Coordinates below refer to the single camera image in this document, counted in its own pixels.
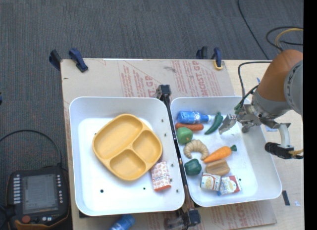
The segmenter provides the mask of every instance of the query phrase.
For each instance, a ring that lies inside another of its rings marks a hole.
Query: blue bottle
[[[200,124],[211,121],[211,115],[201,114],[198,111],[180,111],[177,119],[182,124]]]
[[[128,230],[135,223],[131,214],[124,214],[109,230]]]

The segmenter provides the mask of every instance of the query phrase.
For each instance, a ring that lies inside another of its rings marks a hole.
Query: gray carpet
[[[303,24],[304,0],[0,0],[0,138],[43,132],[67,168],[60,72],[49,63],[54,49],[61,58],[75,47],[83,58],[195,59],[207,46],[208,58],[219,47],[222,59],[266,60],[278,54],[269,31],[274,42],[286,29],[275,28]],[[303,51],[294,45],[303,43],[302,31],[280,39],[290,43],[283,49]],[[40,134],[2,140],[0,203],[10,173],[58,160]],[[71,219],[56,229],[71,229]]]

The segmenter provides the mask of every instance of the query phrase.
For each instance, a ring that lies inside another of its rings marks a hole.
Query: croissant
[[[202,153],[202,156],[200,158],[201,160],[204,160],[209,155],[208,148],[199,139],[191,140],[184,147],[184,154],[189,159],[192,158],[191,152],[193,151]]]

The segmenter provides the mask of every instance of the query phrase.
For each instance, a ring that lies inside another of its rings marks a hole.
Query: blue can
[[[135,223],[131,214],[124,214],[109,230],[128,230]]]

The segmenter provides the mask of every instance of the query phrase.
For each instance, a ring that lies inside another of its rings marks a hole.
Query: white plastic tray
[[[174,211],[185,199],[167,108],[156,98],[79,97],[69,107],[74,165],[75,200],[88,216]],[[134,181],[112,174],[96,157],[92,140],[107,122],[119,114],[140,118],[158,136],[171,188],[154,191],[151,171]]]
[[[199,111],[212,115],[213,118],[220,111],[225,118],[229,113],[234,114],[233,108],[240,100],[240,96],[180,97],[172,101],[171,113],[174,123],[177,122],[179,111]],[[224,145],[232,146],[235,144],[237,146],[237,152],[232,152],[226,158],[230,167],[230,172],[226,176],[237,175],[242,190],[218,196],[216,191],[200,188],[201,173],[205,170],[206,164],[200,160],[201,153],[193,152],[192,158],[197,158],[202,165],[200,174],[186,177],[193,201],[200,206],[210,207],[277,198],[282,192],[282,186],[272,156],[264,149],[266,141],[261,127],[251,127],[247,133],[242,133],[242,125],[237,122],[222,135],[218,131],[204,135],[212,122],[213,119],[210,123],[204,123],[204,129],[194,132],[193,139],[200,139],[210,153]],[[184,146],[179,144],[182,160],[185,164],[190,159],[183,153]]]

